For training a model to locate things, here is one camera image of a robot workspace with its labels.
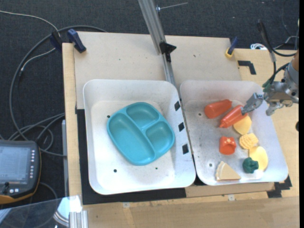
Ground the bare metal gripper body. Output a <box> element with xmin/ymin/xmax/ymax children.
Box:
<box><xmin>263</xmin><ymin>80</ymin><xmax>300</xmax><ymax>107</ymax></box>

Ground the orange toy bottle with nozzle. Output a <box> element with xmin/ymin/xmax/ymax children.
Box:
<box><xmin>218</xmin><ymin>104</ymin><xmax>249</xmax><ymax>129</ymax></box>

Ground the yellow ridged toy waffle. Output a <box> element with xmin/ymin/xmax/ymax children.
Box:
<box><xmin>238</xmin><ymin>133</ymin><xmax>259</xmax><ymax>150</ymax></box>

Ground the large yellow toy chip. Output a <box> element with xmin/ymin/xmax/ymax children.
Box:
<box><xmin>248</xmin><ymin>146</ymin><xmax>269</xmax><ymax>172</ymax></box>

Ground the red toy fries carton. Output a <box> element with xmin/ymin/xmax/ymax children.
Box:
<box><xmin>218</xmin><ymin>135</ymin><xmax>238</xmax><ymax>156</ymax></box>

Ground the green toy broccoli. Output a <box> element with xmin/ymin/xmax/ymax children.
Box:
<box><xmin>242</xmin><ymin>157</ymin><xmax>260</xmax><ymax>174</ymax></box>

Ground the white plastic tray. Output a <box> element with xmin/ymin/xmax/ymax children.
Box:
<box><xmin>179</xmin><ymin>80</ymin><xmax>289</xmax><ymax>187</ymax></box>
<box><xmin>82</xmin><ymin>79</ymin><xmax>197</xmax><ymax>196</ymax></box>

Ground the beige toy pizza slice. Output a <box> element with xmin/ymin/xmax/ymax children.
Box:
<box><xmin>215</xmin><ymin>161</ymin><xmax>242</xmax><ymax>182</ymax></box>

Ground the blue divided plate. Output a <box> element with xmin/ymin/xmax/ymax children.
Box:
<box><xmin>106</xmin><ymin>101</ymin><xmax>176</xmax><ymax>167</ymax></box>

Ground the pale wood flat board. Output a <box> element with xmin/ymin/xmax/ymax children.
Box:
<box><xmin>73</xmin><ymin>31</ymin><xmax>275</xmax><ymax>198</ymax></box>

